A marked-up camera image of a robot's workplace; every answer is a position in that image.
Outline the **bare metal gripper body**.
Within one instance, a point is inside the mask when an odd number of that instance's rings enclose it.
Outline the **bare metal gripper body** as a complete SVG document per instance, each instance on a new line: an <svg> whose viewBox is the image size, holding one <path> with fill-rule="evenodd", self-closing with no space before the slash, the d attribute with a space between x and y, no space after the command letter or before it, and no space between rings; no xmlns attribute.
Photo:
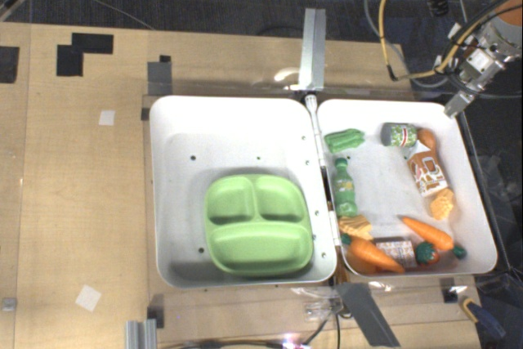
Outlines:
<svg viewBox="0 0 523 349"><path fill-rule="evenodd" d="M457 93L481 95L494 76L506 69L512 57L499 43L481 44L469 36L458 47Z"/></svg>

